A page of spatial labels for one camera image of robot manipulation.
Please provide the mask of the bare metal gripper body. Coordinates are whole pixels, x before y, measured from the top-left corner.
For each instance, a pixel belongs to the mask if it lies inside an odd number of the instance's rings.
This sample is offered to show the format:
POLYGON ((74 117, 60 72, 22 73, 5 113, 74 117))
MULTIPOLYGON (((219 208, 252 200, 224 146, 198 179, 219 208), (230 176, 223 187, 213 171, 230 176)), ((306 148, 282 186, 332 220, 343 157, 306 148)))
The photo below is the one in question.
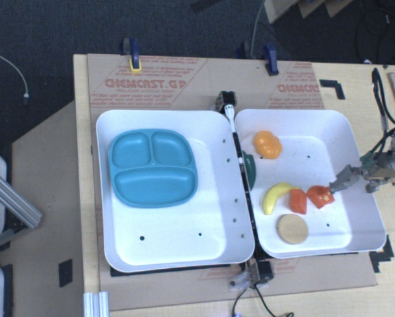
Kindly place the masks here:
POLYGON ((391 140, 389 150, 381 153, 376 159, 376 170, 372 175, 375 184, 392 184, 395 186, 395 136, 391 140))

